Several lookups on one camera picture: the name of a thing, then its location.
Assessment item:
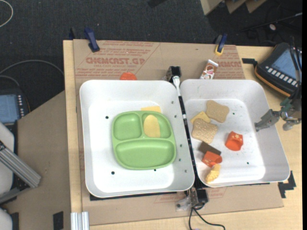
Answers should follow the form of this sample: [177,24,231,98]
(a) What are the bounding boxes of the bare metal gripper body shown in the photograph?
[279,103,302,123]

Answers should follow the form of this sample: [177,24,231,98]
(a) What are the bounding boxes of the white plastic tray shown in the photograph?
[179,79,291,188]
[79,79,195,198]

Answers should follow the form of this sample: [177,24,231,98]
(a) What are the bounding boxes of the tan bread slice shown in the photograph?
[191,118,219,145]
[205,100,230,124]

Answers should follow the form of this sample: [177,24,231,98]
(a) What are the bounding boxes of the brown flat square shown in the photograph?
[198,141,222,156]

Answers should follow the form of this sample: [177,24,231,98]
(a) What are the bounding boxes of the yellow cheese slice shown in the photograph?
[140,105,162,114]
[189,111,212,126]

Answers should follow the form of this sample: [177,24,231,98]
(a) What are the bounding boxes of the yellow corn cob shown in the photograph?
[205,163,222,184]

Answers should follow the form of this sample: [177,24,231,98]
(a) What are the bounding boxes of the white and brown carton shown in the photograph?
[200,59,219,80]

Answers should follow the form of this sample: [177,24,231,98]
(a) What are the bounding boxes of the thin black and white rod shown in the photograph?
[172,76,200,189]

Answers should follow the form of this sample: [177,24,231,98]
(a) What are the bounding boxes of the yellow oval toy chip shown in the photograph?
[143,114,161,138]

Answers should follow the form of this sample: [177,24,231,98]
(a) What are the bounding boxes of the green divided plate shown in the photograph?
[111,110,177,171]

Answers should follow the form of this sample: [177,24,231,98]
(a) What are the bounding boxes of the orange round disc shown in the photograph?
[119,72,138,81]

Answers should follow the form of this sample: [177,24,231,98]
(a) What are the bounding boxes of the brown cardboard board red print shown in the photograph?
[73,39,285,226]

